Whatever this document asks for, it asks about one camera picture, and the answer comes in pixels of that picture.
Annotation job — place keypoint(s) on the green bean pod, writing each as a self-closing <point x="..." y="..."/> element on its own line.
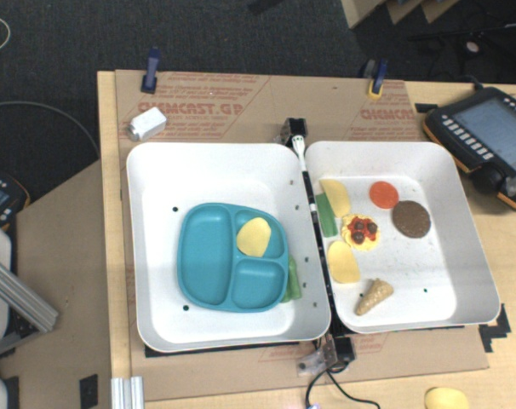
<point x="327" y="217"/>
<point x="294" y="281"/>

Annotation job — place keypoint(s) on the brown cardboard board red print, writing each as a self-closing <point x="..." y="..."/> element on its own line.
<point x="249" y="100"/>

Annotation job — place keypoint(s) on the brown burger patty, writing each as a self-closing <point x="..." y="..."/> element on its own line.
<point x="411" y="219"/>

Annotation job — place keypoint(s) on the white plastic tray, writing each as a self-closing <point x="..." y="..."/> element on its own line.
<point x="224" y="168"/>
<point x="445" y="271"/>

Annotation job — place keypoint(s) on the blue divided plate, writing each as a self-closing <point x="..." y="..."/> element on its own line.
<point x="207" y="254"/>

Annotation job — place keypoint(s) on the small white bottle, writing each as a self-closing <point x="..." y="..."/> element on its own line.
<point x="149" y="122"/>

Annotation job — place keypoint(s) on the yellow rounded object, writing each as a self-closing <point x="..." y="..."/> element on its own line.
<point x="446" y="399"/>

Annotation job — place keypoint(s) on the thin black and white rod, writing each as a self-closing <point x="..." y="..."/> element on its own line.
<point x="313" y="211"/>

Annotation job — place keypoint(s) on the orange round slice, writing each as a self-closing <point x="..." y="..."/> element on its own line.
<point x="384" y="194"/>

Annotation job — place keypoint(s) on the tan ice cream cone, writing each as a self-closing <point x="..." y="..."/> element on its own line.
<point x="373" y="296"/>

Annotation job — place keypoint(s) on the spaghetti with meatballs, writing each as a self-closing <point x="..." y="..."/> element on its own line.
<point x="361" y="232"/>

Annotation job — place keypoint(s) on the yellow potato chip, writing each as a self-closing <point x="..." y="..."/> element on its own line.
<point x="253" y="237"/>
<point x="344" y="262"/>
<point x="338" y="196"/>

